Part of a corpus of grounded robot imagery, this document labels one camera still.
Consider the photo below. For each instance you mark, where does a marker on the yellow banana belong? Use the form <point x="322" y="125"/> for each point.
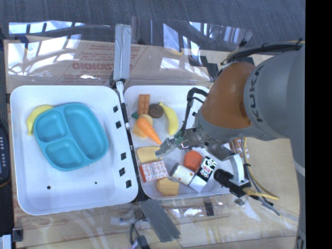
<point x="172" y="118"/>
<point x="35" y="114"/>

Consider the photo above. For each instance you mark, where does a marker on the blue divided plate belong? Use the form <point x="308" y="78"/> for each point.
<point x="77" y="128"/>

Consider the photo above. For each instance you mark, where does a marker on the orange and white carton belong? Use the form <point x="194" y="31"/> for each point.
<point x="154" y="171"/>

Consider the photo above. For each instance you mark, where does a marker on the orange carrot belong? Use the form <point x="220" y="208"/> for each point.
<point x="146" y="128"/>

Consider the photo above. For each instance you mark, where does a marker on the yellow ridged biscuit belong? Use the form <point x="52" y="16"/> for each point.
<point x="168" y="187"/>

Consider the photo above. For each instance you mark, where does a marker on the white plastic tray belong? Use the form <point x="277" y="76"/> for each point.
<point x="77" y="191"/>
<point x="179" y="97"/>

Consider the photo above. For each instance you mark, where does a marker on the brown cardboard board red print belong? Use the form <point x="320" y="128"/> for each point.
<point x="85" y="63"/>

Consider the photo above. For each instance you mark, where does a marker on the yellow bread slice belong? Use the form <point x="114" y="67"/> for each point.
<point x="146" y="154"/>

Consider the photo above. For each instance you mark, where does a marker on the black cylinder on white bracket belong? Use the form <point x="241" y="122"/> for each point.
<point x="237" y="170"/>

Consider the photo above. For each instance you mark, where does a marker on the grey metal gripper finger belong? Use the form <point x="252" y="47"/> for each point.
<point x="165" y="143"/>
<point x="164" y="153"/>

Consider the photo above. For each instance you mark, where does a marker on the orange brown biscuit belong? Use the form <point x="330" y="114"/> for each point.
<point x="143" y="104"/>

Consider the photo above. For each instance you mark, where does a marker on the black and white carton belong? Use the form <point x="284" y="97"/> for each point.
<point x="205" y="171"/>

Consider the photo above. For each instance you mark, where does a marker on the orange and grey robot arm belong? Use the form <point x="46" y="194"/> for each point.
<point x="272" y="100"/>

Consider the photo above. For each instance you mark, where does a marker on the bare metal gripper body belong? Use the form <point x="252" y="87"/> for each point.
<point x="190" y="139"/>

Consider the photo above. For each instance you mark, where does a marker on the white can orange print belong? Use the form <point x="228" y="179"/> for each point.
<point x="182" y="174"/>

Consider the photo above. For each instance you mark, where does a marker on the brown chocolate doughnut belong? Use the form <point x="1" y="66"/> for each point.
<point x="156" y="111"/>

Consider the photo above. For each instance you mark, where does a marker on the pale yellow bread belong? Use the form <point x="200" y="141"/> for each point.
<point x="137" y="131"/>

